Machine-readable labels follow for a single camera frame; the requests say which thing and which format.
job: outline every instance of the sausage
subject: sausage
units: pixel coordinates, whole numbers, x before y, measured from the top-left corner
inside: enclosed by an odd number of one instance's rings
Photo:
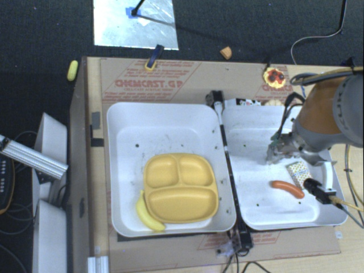
[[[272,187],[285,190],[298,199],[305,197],[305,193],[300,188],[285,181],[275,180],[272,182]]]

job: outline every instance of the yellow cable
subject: yellow cable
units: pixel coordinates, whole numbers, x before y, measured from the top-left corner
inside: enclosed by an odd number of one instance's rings
[[[350,146],[348,146],[348,165],[349,165],[349,163],[350,163]],[[348,172],[348,176],[349,176],[351,187],[352,187],[352,189],[354,191],[355,196],[358,198],[359,202],[364,206],[363,200],[360,198],[359,193],[355,189],[355,186],[354,186],[353,181],[352,181],[351,176],[350,176],[350,172]]]
[[[340,199],[339,197],[336,197],[334,195],[329,196],[330,200],[334,203],[334,204],[344,204],[347,205],[348,207],[354,208],[360,212],[364,212],[363,208],[357,207],[351,203],[348,203],[346,201],[344,201],[343,199]]]

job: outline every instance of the white tray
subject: white tray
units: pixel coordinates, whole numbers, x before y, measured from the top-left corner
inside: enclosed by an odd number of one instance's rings
[[[275,165],[266,164],[267,147],[280,126],[283,109],[282,106],[234,106],[224,110],[227,145],[245,223],[256,230],[342,224],[347,219],[344,212],[333,205],[319,203],[306,190],[303,199],[296,199],[286,191],[270,187],[273,180],[293,184],[286,165],[302,160],[292,158]],[[299,110],[292,109],[283,133],[291,131],[290,119]],[[329,151],[322,152],[321,156],[331,160]],[[305,163],[313,177],[322,182],[321,168]],[[343,198],[335,170],[333,188]]]
[[[211,233],[236,221],[229,172],[217,114],[205,105],[121,102],[107,112],[110,154],[111,218],[127,237]],[[135,204],[143,190],[143,169],[153,156],[184,152],[203,156],[216,177],[219,208],[212,218],[191,224],[166,224],[153,232],[139,219]]]

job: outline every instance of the cardboard box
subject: cardboard box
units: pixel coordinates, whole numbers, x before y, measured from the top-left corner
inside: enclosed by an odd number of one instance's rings
[[[297,73],[324,72],[333,67],[276,65],[286,76],[281,89],[266,85],[265,65],[199,61],[158,61],[153,72],[145,60],[83,58],[71,106],[71,219],[70,267],[86,272],[89,256],[107,255],[110,272],[138,272],[224,264],[217,249],[228,241],[226,233],[173,237],[125,238],[110,221],[110,181],[105,117],[115,102],[173,102],[203,104],[211,90],[225,99],[248,98],[284,101]],[[267,260],[338,254],[333,227],[314,227],[253,233],[254,247],[241,258]]]

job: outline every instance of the black device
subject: black device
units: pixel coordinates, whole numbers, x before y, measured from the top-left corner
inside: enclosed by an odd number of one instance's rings
[[[13,197],[15,168],[12,159],[0,154],[0,214],[4,213]]]

